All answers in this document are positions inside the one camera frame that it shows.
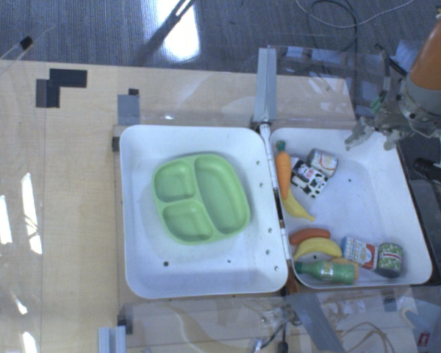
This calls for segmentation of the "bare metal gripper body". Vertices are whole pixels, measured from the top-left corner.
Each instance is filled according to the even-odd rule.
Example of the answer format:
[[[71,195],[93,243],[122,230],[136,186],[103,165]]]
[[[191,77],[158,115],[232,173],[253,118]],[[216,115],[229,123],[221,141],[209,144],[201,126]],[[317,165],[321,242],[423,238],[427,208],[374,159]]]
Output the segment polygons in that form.
[[[395,100],[373,102],[371,111],[374,114],[373,126],[383,135],[398,129],[406,132],[405,138],[415,135],[441,137],[441,104],[424,104],[421,107],[410,97],[398,96]]]

